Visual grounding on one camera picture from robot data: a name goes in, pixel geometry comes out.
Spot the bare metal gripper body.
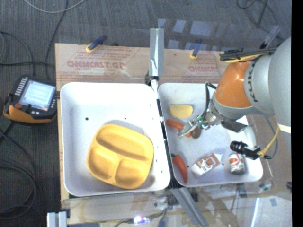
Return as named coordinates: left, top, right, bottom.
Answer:
left=189, top=111, right=224, bottom=130

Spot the orange sausage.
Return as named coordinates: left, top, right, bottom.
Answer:
left=165, top=119, right=192, bottom=138

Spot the pale yellow bread slice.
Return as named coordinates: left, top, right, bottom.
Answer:
left=169, top=104, right=194, bottom=119

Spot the white plastic tray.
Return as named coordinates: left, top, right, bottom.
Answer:
left=60, top=82, right=171, bottom=197
left=157, top=82, right=264, bottom=188

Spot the white and brown carton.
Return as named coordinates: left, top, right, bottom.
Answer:
left=190, top=152, right=223, bottom=178

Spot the white and red can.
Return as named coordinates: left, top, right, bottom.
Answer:
left=228, top=153, right=246, bottom=175

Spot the yellow divided plate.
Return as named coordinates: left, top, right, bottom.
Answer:
left=86, top=123, right=155, bottom=190

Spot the brown cardboard board red print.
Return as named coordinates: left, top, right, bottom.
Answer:
left=54, top=43, right=273, bottom=203

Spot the black cylinder on white bracket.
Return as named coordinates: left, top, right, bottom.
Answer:
left=230, top=123, right=261, bottom=161

